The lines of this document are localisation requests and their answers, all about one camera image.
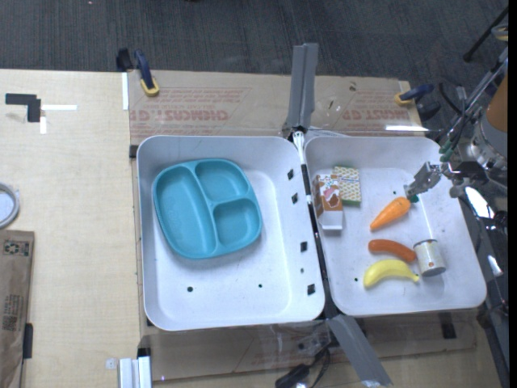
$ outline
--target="white tray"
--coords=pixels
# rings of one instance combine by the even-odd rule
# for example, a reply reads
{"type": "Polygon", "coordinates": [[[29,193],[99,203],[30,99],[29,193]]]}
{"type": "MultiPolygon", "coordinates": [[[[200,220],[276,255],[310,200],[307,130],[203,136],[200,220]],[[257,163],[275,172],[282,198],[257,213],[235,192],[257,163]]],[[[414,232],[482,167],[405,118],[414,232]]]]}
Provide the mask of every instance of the white tray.
{"type": "MultiPolygon", "coordinates": [[[[429,192],[419,195],[409,215],[375,232],[370,222],[395,196],[404,196],[404,184],[427,161],[439,163],[439,146],[424,137],[317,137],[307,142],[305,157],[311,179],[329,174],[334,165],[358,168],[362,191],[360,208],[344,208],[343,230],[320,230],[330,291],[345,314],[366,317],[433,310],[458,310],[479,306],[486,284],[457,199],[449,196],[452,183],[442,177],[429,192]],[[373,255],[368,242],[387,238],[413,244],[434,238],[447,266],[434,277],[383,280],[363,287],[365,270],[389,255],[373,255]]],[[[411,264],[419,273],[416,262],[411,264]]]]}
{"type": "Polygon", "coordinates": [[[156,136],[141,143],[137,168],[143,298],[155,326],[184,331],[295,323],[322,312],[325,295],[300,159],[290,142],[280,137],[156,136]],[[263,228],[245,249],[192,260],[168,247],[153,206],[152,184],[164,168],[201,158],[229,159],[244,170],[263,228]]]}

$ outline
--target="wooden table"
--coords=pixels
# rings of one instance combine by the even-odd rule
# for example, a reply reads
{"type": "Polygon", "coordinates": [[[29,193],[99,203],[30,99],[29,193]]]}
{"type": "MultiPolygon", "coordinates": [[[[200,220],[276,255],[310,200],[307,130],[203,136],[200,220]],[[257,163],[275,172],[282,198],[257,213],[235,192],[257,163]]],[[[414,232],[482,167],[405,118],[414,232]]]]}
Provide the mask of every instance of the wooden table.
{"type": "MultiPolygon", "coordinates": [[[[0,108],[0,180],[19,190],[21,204],[8,228],[36,234],[28,316],[34,340],[23,366],[27,388],[114,387],[110,359],[137,354],[135,218],[122,82],[119,73],[0,70],[4,94],[77,105],[47,111],[45,134],[26,121],[25,107],[2,102],[0,108]]],[[[475,332],[473,349],[383,364],[395,386],[498,386],[484,331],[475,332]]],[[[326,383],[338,384],[340,372],[353,372],[349,364],[340,366],[326,383]]],[[[274,379],[255,374],[168,385],[271,386],[274,379]]]]}

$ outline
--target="yellow banana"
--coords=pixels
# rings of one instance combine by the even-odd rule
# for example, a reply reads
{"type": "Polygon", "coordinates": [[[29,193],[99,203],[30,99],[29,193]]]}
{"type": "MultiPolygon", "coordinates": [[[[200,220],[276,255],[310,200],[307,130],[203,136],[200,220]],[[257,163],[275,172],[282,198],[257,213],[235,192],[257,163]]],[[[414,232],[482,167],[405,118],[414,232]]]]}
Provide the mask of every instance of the yellow banana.
{"type": "Polygon", "coordinates": [[[386,277],[406,277],[413,282],[418,281],[418,275],[414,274],[409,266],[398,259],[380,260],[370,266],[363,277],[365,288],[370,288],[386,277]]]}

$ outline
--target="blue plate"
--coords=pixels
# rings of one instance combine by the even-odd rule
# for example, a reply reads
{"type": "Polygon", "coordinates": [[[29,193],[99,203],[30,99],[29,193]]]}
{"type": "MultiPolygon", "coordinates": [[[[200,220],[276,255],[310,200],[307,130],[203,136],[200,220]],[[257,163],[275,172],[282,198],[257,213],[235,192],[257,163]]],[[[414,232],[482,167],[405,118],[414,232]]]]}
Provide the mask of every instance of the blue plate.
{"type": "Polygon", "coordinates": [[[242,249],[262,229],[259,203],[242,169],[226,159],[166,168],[153,182],[158,221],[170,247],[190,259],[242,249]]]}

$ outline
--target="silver can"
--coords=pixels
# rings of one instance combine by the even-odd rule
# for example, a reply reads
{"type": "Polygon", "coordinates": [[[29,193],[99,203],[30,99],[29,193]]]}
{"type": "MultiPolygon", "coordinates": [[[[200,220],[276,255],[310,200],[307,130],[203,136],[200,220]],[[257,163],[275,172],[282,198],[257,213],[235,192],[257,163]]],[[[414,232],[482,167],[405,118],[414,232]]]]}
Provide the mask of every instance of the silver can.
{"type": "Polygon", "coordinates": [[[445,272],[445,262],[436,240],[433,238],[422,240],[413,246],[413,250],[417,254],[418,267],[422,276],[436,276],[445,272]]]}

